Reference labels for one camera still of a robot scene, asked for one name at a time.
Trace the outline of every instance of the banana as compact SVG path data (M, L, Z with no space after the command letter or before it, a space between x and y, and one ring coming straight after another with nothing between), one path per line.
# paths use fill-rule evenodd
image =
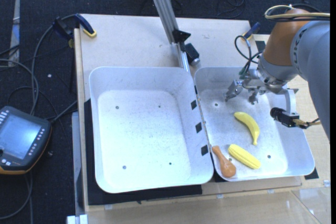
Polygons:
M245 112L235 112L234 116L237 120L243 122L249 128L253 138L253 144L256 146L260 134L260 128L258 123Z

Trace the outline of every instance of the yellow clamp tip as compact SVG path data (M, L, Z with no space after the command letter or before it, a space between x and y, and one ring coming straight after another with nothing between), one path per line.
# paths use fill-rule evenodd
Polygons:
M83 28L83 32L87 34L89 37L94 38L97 35L97 31L93 30L93 33L89 33L85 28Z

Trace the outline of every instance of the black carpet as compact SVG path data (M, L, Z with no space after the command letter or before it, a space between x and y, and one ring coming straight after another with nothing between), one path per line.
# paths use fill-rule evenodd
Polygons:
M20 60L29 68L36 45L57 16L74 13L112 15L157 15L151 0L20 0ZM273 22L264 12L275 5L303 3L302 0L174 0L177 17L218 18L260 22L260 33L269 34ZM330 0L307 0L322 12L330 12ZM65 22L74 27L73 19ZM40 99L36 116L51 119L76 100L75 81L71 80L73 49L55 33L46 35L38 50L35 75ZM30 74L20 67L0 70L0 106L10 104L29 112L32 107ZM32 205L34 223L65 223L75 214L72 162L71 113L53 128L49 157L33 169ZM0 217L18 209L27 197L23 176L0 177ZM1 223L29 223L29 205L16 216Z
M10 47L15 0L0 0L0 53Z

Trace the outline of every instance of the black clamp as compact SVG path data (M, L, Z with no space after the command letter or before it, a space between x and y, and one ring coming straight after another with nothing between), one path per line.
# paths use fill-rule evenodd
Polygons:
M286 110L281 108L272 108L270 111L270 115L273 119L276 121L279 121L282 123L282 125L286 127L296 127L296 123L294 120L299 119L298 114L289 115Z
M80 14L75 14L74 18L83 27L83 32L89 37L93 38L97 35L97 32L91 27L89 22ZM53 22L53 30L61 37L68 41L69 46L73 47L74 43L74 31L69 27L60 17L57 17Z
M180 44L181 51L186 52L188 63L192 66L195 66L200 60L200 54L191 43L188 43L186 45L184 44L184 42L188 39L190 35L190 33L177 29L173 31L174 40L176 43Z

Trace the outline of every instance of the white tray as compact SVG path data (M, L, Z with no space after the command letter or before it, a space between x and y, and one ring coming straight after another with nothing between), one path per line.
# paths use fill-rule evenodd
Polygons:
M184 69L99 67L89 84L102 190L197 185L212 178L194 82Z
M244 89L225 102L225 93L233 80L239 79L240 70L241 67L205 67L195 73L209 142L211 146L218 145L237 168L235 176L222 176L218 158L214 155L219 176L227 181L242 181L310 174L315 162L303 130L285 127L270 116L273 107L286 109L283 95L258 95L258 103L252 105L248 102L251 93ZM235 119L236 111L250 114L258 123L260 136L256 146L252 144L249 129ZM230 144L237 144L257 157L261 162L260 169L251 169L232 158L228 153Z

